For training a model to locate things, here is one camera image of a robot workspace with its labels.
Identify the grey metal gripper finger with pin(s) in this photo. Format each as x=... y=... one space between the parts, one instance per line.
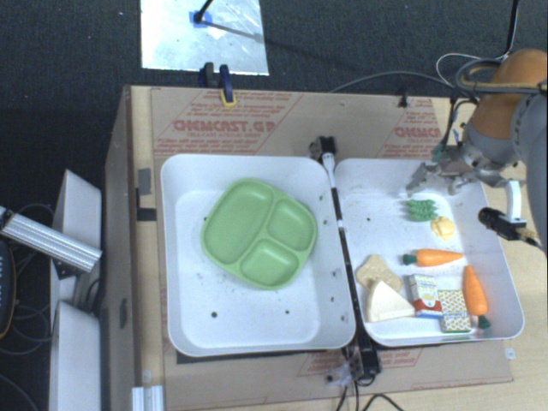
x=420 y=178
x=457 y=184

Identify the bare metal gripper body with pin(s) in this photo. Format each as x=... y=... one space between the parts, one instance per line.
x=468 y=165

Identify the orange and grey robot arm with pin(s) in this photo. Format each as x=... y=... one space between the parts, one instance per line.
x=509 y=101

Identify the green pea pods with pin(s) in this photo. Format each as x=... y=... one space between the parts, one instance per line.
x=420 y=210

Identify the pale yellow lumpy toy food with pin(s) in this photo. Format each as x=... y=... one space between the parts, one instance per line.
x=442 y=228

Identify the white plastic tray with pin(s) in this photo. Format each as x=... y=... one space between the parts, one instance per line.
x=377 y=234
x=205 y=315

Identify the orange carrot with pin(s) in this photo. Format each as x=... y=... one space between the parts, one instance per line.
x=474 y=293
x=436 y=257

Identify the thin black and white rod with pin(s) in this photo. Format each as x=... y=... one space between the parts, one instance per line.
x=342 y=225

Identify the tan bread slice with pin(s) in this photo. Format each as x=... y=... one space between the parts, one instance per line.
x=371 y=270

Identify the red and white carton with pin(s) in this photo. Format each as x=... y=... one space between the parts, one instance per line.
x=424 y=296

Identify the yellow patterned carton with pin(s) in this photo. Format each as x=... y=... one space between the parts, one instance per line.
x=454 y=311

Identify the white triangular sandwich wedge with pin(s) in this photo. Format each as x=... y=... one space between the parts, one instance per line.
x=385 y=303

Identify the green divided plate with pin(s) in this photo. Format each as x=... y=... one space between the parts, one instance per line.
x=252 y=234

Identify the brown cardboard board red print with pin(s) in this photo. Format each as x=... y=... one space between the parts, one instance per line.
x=240 y=131

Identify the black cylinder on white bracket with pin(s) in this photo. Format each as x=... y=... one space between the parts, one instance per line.
x=498 y=222

